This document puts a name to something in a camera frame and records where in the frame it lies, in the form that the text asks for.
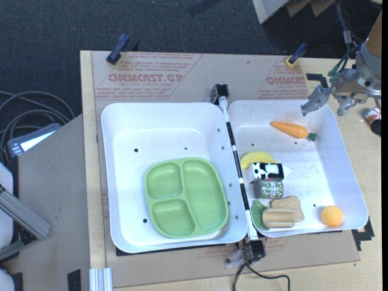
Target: toy carrot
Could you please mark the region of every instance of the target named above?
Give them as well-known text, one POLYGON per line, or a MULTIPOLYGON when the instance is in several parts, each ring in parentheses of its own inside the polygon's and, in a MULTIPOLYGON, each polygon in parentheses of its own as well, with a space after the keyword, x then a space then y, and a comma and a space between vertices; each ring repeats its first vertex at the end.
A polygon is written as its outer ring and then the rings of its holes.
POLYGON ((310 138, 312 141, 315 141, 316 139, 316 134, 310 133, 309 130, 302 125, 288 122, 271 122, 271 126, 282 132, 288 133, 295 138, 310 138))

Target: wooden table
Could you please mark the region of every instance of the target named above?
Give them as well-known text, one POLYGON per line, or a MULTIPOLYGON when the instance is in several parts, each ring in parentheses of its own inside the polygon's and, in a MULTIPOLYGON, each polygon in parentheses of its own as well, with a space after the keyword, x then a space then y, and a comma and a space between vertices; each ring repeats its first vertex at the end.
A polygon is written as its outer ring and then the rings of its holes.
MULTIPOLYGON (((337 63, 336 59, 300 58, 303 73, 327 74, 337 63)), ((90 264, 93 269, 107 267, 102 218, 101 185, 99 178, 98 144, 96 142, 96 113, 93 88, 92 51, 81 51, 82 100, 85 136, 85 163, 89 213, 90 264)), ((318 85, 307 81, 310 92, 318 85)), ((328 105, 336 113, 338 103, 330 98, 328 105)), ((365 104, 351 108, 345 116, 337 116, 339 129, 350 161, 366 202, 375 236, 363 241, 361 261, 331 264, 301 269, 266 272, 265 275, 286 274, 291 280, 291 290, 382 290, 382 222, 381 222, 381 138, 370 131, 363 119, 366 109, 375 106, 369 99, 365 104)), ((194 279, 173 283, 125 287, 117 290, 231 290, 233 276, 194 279)), ((286 290, 284 279, 267 280, 254 274, 241 275, 241 290, 286 290)))

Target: green soda can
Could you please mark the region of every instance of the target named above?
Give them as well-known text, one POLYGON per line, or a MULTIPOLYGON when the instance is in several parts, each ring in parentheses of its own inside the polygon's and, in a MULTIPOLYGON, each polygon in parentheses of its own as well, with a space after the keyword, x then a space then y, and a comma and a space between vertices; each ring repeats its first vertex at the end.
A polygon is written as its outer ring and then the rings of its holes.
POLYGON ((253 185, 255 198, 281 199, 283 183, 280 180, 257 179, 253 185))

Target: yellow banana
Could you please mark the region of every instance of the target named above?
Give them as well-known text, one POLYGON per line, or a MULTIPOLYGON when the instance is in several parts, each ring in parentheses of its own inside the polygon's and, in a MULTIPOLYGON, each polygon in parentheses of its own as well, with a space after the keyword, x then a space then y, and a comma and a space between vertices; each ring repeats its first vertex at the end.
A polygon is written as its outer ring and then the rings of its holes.
POLYGON ((246 153, 241 159, 240 164, 242 169, 246 169, 253 162, 276 162, 272 156, 270 156, 267 152, 264 151, 252 151, 246 153))

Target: orange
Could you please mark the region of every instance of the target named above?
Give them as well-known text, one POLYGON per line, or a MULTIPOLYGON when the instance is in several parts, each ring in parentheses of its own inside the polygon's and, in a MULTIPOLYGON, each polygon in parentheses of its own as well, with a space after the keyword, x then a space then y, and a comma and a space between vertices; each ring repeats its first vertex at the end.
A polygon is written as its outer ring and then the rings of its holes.
POLYGON ((329 227, 338 227, 342 224, 344 213, 335 205, 323 208, 321 213, 322 222, 329 227))

